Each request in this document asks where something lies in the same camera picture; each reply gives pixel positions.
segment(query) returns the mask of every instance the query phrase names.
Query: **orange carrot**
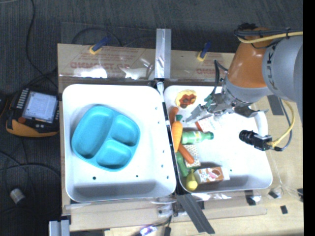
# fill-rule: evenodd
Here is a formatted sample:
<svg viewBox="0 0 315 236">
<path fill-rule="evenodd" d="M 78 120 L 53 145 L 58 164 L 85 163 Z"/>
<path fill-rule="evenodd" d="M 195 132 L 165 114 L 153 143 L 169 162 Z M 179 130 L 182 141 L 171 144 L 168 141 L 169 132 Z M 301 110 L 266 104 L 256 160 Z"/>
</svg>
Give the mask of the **orange carrot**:
<svg viewBox="0 0 315 236">
<path fill-rule="evenodd" d="M 176 115 L 176 121 L 172 124 L 172 127 L 171 127 L 175 152 L 178 151 L 178 146 L 182 139 L 183 125 L 180 122 L 180 119 L 182 117 L 183 116 L 181 115 Z"/>
<path fill-rule="evenodd" d="M 179 111 L 178 107 L 173 107 L 168 114 L 168 118 L 169 118 L 169 122 L 171 126 L 175 121 L 175 115 L 177 115 L 178 111 Z"/>
<path fill-rule="evenodd" d="M 179 143 L 178 151 L 189 164 L 194 163 L 195 159 L 181 143 Z"/>
</svg>

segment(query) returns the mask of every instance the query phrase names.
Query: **blue clamp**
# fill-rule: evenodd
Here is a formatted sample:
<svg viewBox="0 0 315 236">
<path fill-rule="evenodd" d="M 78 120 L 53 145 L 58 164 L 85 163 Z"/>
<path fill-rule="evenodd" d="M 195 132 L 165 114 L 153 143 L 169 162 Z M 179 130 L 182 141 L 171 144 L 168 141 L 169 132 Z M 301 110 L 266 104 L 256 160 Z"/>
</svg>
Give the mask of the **blue clamp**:
<svg viewBox="0 0 315 236">
<path fill-rule="evenodd" d="M 110 41 L 111 37 L 109 36 L 104 37 L 101 41 L 90 47 L 90 53 L 95 55 L 102 49 L 102 46 L 107 45 Z"/>
<path fill-rule="evenodd" d="M 204 61 L 204 60 L 205 60 L 206 54 L 207 54 L 208 50 L 210 49 L 210 46 L 211 46 L 211 42 L 208 41 L 208 42 L 205 44 L 205 46 L 203 47 L 203 49 L 202 49 L 202 50 L 199 52 L 199 54 L 198 54 L 197 59 L 198 59 L 199 61 Z"/>
</svg>

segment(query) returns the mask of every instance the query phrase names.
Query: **white tray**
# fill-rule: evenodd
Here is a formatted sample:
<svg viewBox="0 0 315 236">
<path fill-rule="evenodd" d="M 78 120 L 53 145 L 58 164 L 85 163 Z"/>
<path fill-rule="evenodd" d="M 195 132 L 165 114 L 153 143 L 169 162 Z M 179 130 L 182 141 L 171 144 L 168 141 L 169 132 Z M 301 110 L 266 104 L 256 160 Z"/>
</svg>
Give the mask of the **white tray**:
<svg viewBox="0 0 315 236">
<path fill-rule="evenodd" d="M 134 120 L 140 140 L 130 163 L 111 172 L 78 158 L 71 137 L 84 113 L 103 104 Z M 174 192 L 173 168 L 159 93 L 147 86 L 70 85 L 63 92 L 65 188 L 77 202 L 165 197 Z"/>
<path fill-rule="evenodd" d="M 177 94 L 183 90 L 196 91 L 197 99 L 187 108 L 179 108 L 178 114 L 183 115 L 183 120 L 198 104 L 204 105 L 204 99 L 212 92 L 213 87 L 204 86 L 169 86 L 164 91 L 165 103 L 168 111 L 174 106 Z M 215 184 L 199 185 L 194 191 L 198 192 L 225 192 L 268 188 L 272 183 L 272 172 L 264 151 L 242 142 L 239 133 L 249 130 L 258 133 L 254 118 L 246 118 L 238 114 L 226 114 L 212 121 L 214 138 L 196 144 L 199 151 L 201 165 L 204 167 L 222 166 L 228 169 L 230 180 Z M 194 122 L 183 122 L 184 128 L 197 130 Z M 185 178 L 180 181 L 185 187 Z"/>
</svg>

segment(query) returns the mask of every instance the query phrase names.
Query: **dark floor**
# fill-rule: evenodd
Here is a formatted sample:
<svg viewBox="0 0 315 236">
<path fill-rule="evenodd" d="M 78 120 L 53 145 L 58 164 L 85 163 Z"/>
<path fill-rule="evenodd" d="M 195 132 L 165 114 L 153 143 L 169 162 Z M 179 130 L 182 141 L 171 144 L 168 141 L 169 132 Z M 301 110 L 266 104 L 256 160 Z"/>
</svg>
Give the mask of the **dark floor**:
<svg viewBox="0 0 315 236">
<path fill-rule="evenodd" d="M 71 43 L 81 24 L 151 32 L 168 28 L 174 50 L 200 50 L 210 39 L 211 52 L 230 53 L 239 44 L 233 31 L 244 22 L 302 28 L 303 0 L 0 0 L 0 92 L 12 95 L 37 77 L 38 86 L 57 91 L 57 44 Z M 96 34 L 90 30 L 75 43 L 87 43 Z M 59 135 L 20 138 L 6 131 L 4 120 L 0 235 L 48 235 L 48 221 L 60 217 Z M 9 196 L 16 187 L 26 196 L 25 207 Z"/>
</svg>

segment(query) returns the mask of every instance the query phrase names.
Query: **blue plate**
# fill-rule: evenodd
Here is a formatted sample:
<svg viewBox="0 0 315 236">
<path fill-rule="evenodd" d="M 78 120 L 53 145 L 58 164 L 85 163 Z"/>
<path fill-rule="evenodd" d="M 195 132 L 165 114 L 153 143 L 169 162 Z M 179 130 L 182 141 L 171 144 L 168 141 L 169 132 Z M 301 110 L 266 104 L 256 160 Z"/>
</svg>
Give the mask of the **blue plate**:
<svg viewBox="0 0 315 236">
<path fill-rule="evenodd" d="M 91 107 L 74 130 L 71 147 L 82 160 L 109 171 L 119 171 L 131 161 L 140 139 L 138 125 L 105 107 Z"/>
</svg>

